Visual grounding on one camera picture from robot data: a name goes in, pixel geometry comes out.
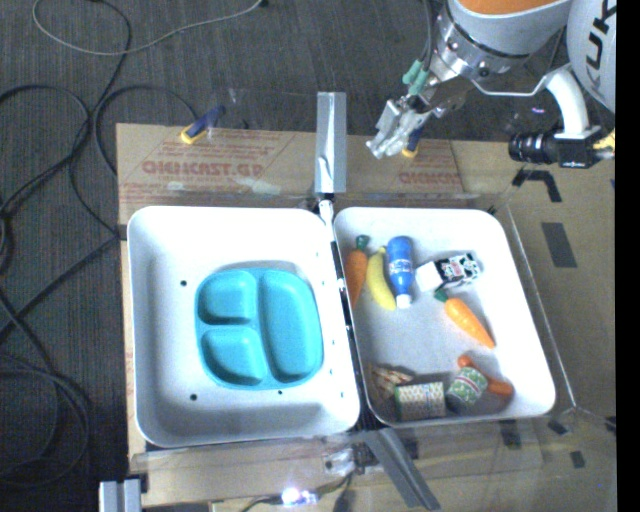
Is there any black cylinder on white bracket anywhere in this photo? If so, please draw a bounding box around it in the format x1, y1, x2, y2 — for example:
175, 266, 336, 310
508, 67, 604, 170

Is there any white plastic tray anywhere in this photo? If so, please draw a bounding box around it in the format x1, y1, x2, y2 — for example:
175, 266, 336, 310
331, 205, 558, 430
126, 205, 362, 449

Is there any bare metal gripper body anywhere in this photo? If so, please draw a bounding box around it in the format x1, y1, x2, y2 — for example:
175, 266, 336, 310
408, 18, 525, 118

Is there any orange carrot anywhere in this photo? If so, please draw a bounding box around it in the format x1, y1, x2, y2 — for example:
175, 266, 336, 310
345, 234, 372, 309
433, 288, 497, 350

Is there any blue bottle white cap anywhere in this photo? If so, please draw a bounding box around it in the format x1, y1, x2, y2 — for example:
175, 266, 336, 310
385, 235, 416, 310

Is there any brown cardboard board red print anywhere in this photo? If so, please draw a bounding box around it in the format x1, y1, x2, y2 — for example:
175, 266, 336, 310
115, 122, 617, 512

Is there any green and white can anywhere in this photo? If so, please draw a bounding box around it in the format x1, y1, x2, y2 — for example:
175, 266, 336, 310
444, 365, 489, 417

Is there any black and white carton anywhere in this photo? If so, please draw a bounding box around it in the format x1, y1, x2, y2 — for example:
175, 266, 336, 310
414, 250, 485, 293

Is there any blue divided plate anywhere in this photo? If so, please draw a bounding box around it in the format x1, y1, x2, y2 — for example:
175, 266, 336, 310
194, 267, 325, 391

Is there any tan and red flat packet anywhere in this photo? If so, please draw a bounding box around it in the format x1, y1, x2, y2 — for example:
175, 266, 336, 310
369, 363, 416, 402

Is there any yellow banana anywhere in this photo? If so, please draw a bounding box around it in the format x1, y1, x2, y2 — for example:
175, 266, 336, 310
365, 245, 398, 313

